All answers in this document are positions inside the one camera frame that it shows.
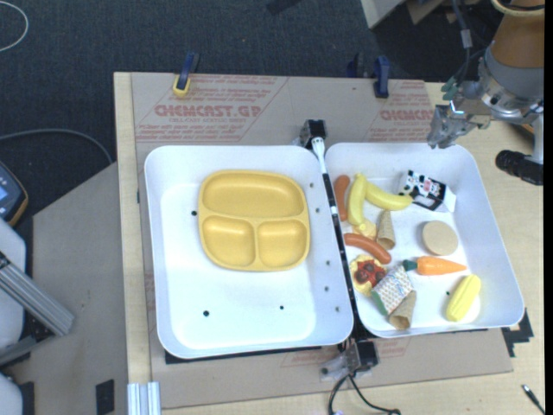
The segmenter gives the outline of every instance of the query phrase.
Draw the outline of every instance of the wire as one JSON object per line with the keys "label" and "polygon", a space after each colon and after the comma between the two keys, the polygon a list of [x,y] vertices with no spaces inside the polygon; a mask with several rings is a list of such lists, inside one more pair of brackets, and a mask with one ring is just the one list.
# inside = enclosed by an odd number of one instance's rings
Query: wire
{"label": "wire", "polygon": [[5,2],[3,0],[0,0],[0,4],[4,4],[4,5],[8,6],[9,8],[12,8],[12,9],[16,10],[25,19],[25,29],[23,30],[23,33],[21,34],[21,36],[16,41],[11,43],[10,45],[5,46],[3,48],[0,48],[0,52],[4,52],[4,51],[7,51],[8,49],[12,49],[14,46],[17,46],[19,43],[21,43],[23,41],[23,39],[25,38],[25,36],[29,32],[29,18],[27,17],[27,14],[25,14],[25,12],[23,12],[23,10],[21,8],[19,8],[18,6],[15,6],[12,3],[8,3],[8,2]]}
{"label": "wire", "polygon": [[344,384],[344,381],[346,381],[347,379],[349,379],[351,381],[351,383],[353,385],[353,388],[355,389],[357,394],[360,396],[360,398],[365,402],[365,404],[370,406],[372,409],[376,409],[377,411],[387,413],[388,415],[401,415],[401,412],[399,411],[399,409],[385,409],[384,407],[380,407],[380,406],[372,404],[367,398],[365,398],[363,393],[360,391],[357,384],[353,380],[353,374],[351,374],[351,373],[344,376],[344,377],[342,377],[342,378],[340,378],[338,381],[336,381],[336,384],[334,385],[334,387],[332,389],[332,392],[330,393],[330,397],[328,398],[328,415],[334,415],[335,414],[334,409],[333,409],[334,397],[336,396],[336,393],[340,390],[340,388]]}
{"label": "wire", "polygon": [[536,6],[519,6],[512,3],[503,3],[501,0],[491,0],[493,7],[499,12],[503,12],[509,16],[528,17],[528,16],[543,16],[545,14],[545,4]]}
{"label": "wire", "polygon": [[69,135],[74,135],[74,136],[77,136],[77,137],[84,138],[84,139],[92,142],[96,146],[98,146],[102,150],[102,152],[104,152],[104,155],[107,158],[107,161],[109,162],[109,164],[113,163],[113,159],[111,158],[110,153],[102,145],[102,143],[100,143],[95,138],[90,137],[90,136],[88,136],[88,135],[86,135],[82,132],[72,131],[70,129],[45,128],[45,129],[33,129],[33,130],[30,130],[30,131],[14,132],[12,134],[7,134],[7,135],[0,136],[0,141],[9,140],[11,138],[24,137],[24,136],[28,136],[28,135],[38,135],[38,134],[69,134]]}

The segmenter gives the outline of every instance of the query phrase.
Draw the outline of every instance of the table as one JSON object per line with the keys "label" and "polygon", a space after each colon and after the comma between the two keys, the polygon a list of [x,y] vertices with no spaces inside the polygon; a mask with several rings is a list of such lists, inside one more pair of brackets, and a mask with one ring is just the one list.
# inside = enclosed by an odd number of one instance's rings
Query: table
{"label": "table", "polygon": [[[118,136],[118,177],[122,223],[125,327],[128,379],[130,383],[152,380],[149,362],[149,337],[144,296],[140,213],[137,205],[137,156],[131,73],[114,74],[116,128]],[[298,78],[313,84],[313,79]],[[324,83],[328,79],[315,79]],[[351,85],[345,79],[333,81],[334,97],[340,88]],[[426,84],[431,103],[440,102],[440,85]],[[544,301],[543,301],[543,187],[536,187],[499,171],[495,156],[503,149],[531,153],[531,140],[508,124],[492,124],[484,131],[473,131],[458,141],[476,159],[482,180],[517,274],[531,321],[534,337],[515,347],[514,371],[455,380],[433,380],[366,390],[376,405],[398,407],[402,413],[531,413],[537,409],[524,395],[527,384],[544,403]],[[165,410],[167,414],[253,414],[326,413],[328,394],[311,393],[293,397],[258,399],[223,405],[204,405]],[[366,405],[352,390],[340,392],[335,410],[367,413]]]}

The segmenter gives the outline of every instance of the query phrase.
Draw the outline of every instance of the sausage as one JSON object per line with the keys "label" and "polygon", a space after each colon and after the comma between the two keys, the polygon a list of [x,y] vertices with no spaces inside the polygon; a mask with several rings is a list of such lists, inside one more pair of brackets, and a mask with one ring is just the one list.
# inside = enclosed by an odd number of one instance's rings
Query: sausage
{"label": "sausage", "polygon": [[363,251],[369,252],[383,265],[391,262],[391,255],[379,243],[368,239],[358,233],[344,233],[344,243],[346,246],[355,246]]}
{"label": "sausage", "polygon": [[334,180],[334,197],[341,221],[347,220],[346,190],[349,186],[349,182],[350,179],[348,176],[339,176]]}

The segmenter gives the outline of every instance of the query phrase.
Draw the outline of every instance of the robotic arm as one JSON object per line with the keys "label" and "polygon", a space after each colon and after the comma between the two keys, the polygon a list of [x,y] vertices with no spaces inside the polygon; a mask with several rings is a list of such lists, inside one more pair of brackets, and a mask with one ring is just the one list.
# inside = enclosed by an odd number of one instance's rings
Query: robotic arm
{"label": "robotic arm", "polygon": [[[442,90],[447,105],[437,105],[431,124],[430,147],[446,148],[457,137],[490,121],[531,125],[534,151],[527,156],[501,151],[496,164],[513,176],[543,185],[543,61],[545,0],[492,0],[505,14],[492,43],[480,59],[477,81],[452,77]],[[470,35],[461,24],[463,46],[472,47]]]}

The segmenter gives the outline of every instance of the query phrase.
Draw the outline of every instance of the yellow plate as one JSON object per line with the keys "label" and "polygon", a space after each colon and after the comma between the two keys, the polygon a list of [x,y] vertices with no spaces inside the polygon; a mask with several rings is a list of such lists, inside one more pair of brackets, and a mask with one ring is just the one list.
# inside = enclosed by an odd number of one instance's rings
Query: yellow plate
{"label": "yellow plate", "polygon": [[239,271],[283,271],[309,250],[302,188],[291,178],[256,170],[222,170],[200,187],[201,244],[216,264]]}

